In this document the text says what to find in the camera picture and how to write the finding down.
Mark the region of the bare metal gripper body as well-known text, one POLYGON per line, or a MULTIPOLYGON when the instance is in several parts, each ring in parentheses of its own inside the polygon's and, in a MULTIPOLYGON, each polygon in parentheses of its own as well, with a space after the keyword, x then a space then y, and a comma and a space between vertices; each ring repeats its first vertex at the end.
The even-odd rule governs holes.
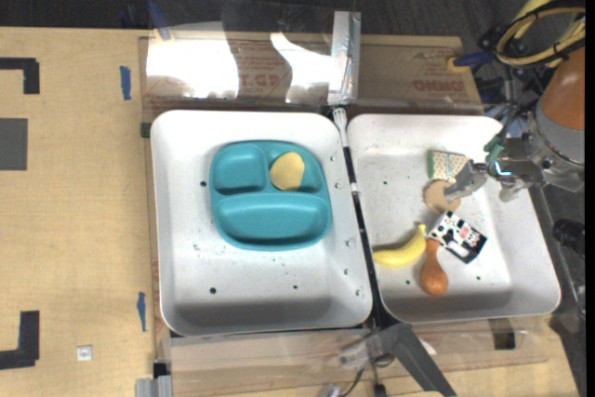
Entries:
POLYGON ((521 190, 547 184, 542 157, 535 148, 533 136, 504 138, 494 136, 485 145, 488 172, 500 183, 499 199, 510 202, 521 190))

